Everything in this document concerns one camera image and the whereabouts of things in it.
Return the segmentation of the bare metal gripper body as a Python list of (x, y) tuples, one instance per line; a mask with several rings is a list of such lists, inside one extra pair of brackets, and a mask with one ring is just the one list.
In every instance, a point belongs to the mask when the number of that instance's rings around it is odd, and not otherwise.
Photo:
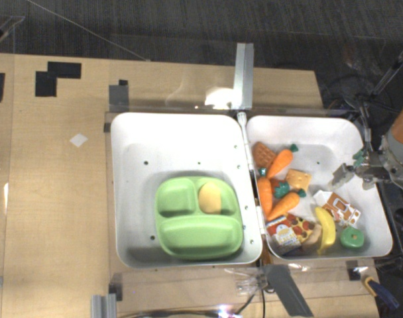
[(392, 151), (358, 151), (353, 155), (353, 169), (363, 179), (364, 188), (379, 182), (391, 182), (403, 190), (403, 154)]

